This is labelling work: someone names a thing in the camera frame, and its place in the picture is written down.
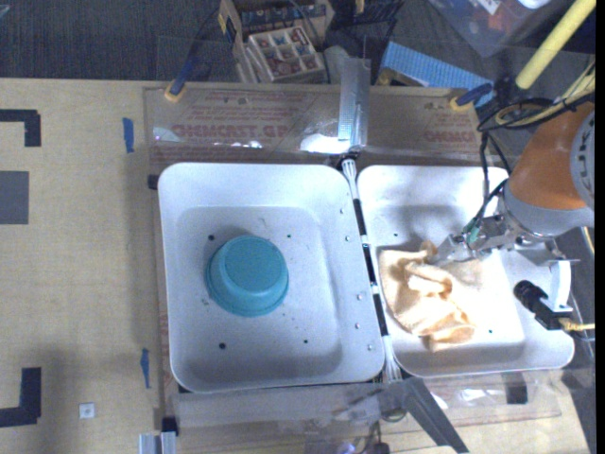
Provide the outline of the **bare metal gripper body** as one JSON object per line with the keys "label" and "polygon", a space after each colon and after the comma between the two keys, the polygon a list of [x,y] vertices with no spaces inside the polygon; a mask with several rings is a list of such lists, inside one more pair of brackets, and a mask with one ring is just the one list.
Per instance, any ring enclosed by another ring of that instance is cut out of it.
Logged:
{"label": "bare metal gripper body", "polygon": [[553,235],[532,232],[516,218],[505,214],[473,218],[463,228],[466,249],[473,258],[483,257],[493,250],[512,250],[515,246],[547,242]]}

